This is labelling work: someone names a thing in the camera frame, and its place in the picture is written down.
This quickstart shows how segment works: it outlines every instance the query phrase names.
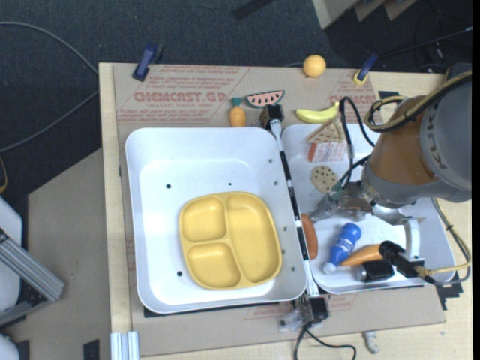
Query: toy banana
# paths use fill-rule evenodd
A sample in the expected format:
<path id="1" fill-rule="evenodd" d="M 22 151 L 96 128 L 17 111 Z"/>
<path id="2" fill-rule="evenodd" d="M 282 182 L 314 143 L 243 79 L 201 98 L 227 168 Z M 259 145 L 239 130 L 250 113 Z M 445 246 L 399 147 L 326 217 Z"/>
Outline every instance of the toy banana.
<path id="1" fill-rule="evenodd" d="M 328 120 L 332 120 L 338 114 L 338 106 L 340 103 L 335 101 L 333 106 L 330 108 L 313 111 L 311 109 L 297 109 L 295 114 L 303 122 L 310 124 L 322 124 L 326 123 Z"/>

